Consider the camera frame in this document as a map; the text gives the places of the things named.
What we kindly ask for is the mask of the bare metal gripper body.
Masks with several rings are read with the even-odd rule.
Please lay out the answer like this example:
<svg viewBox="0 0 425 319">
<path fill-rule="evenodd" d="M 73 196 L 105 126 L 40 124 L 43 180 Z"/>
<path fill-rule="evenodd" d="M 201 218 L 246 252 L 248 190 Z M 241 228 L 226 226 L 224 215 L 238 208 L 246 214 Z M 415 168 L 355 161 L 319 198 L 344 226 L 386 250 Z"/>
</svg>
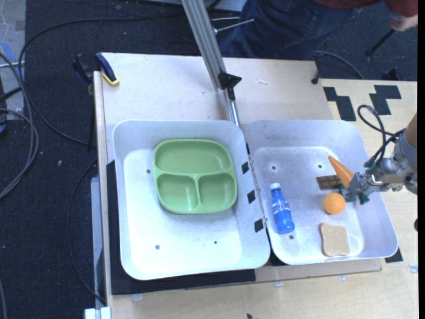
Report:
<svg viewBox="0 0 425 319">
<path fill-rule="evenodd" d="M 384 158 L 366 170 L 368 184 L 377 191 L 407 191 L 418 195 L 417 162 L 401 158 Z"/>
</svg>

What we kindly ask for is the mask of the person's hand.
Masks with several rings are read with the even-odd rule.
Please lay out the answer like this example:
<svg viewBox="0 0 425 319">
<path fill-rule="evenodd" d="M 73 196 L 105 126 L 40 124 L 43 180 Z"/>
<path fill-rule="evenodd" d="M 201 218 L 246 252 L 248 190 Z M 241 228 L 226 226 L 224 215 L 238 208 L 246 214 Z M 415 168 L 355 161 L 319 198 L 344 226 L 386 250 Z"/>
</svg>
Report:
<svg viewBox="0 0 425 319">
<path fill-rule="evenodd" d="M 388 21 L 394 31 L 404 32 L 418 25 L 418 15 L 412 17 L 397 15 L 390 17 Z"/>
</svg>

